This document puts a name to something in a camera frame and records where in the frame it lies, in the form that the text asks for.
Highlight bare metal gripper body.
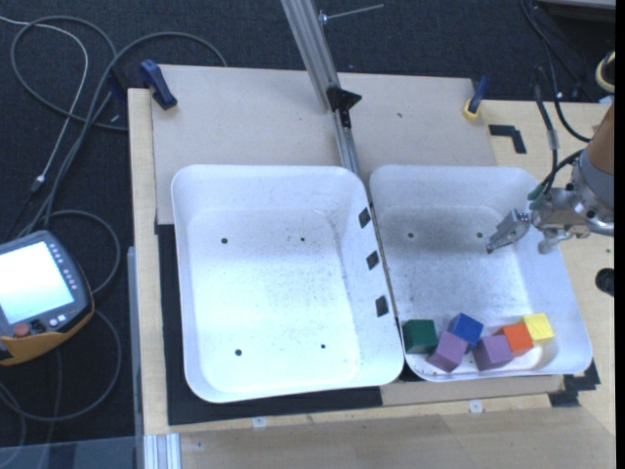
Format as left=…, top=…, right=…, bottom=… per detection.
left=529, top=185, right=616, bottom=241

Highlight white plastic tray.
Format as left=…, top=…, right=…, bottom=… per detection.
left=170, top=163, right=406, bottom=405
left=368, top=164, right=594, bottom=383

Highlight yellow cube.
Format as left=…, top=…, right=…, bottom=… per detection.
left=521, top=312, right=556, bottom=346

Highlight orange cube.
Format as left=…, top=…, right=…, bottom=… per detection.
left=491, top=321, right=535, bottom=358

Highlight blue cube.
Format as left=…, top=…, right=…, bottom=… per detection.
left=446, top=312, right=485, bottom=354

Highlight purple cube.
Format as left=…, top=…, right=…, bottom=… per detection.
left=426, top=329, right=470, bottom=374
left=471, top=334, right=516, bottom=372

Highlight green cube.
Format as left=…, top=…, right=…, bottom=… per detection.
left=401, top=319, right=439, bottom=356

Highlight pale wood board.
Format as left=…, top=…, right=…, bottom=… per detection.
left=149, top=64, right=565, bottom=408

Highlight black cylinder on white bracket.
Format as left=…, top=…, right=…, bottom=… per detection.
left=595, top=267, right=616, bottom=295

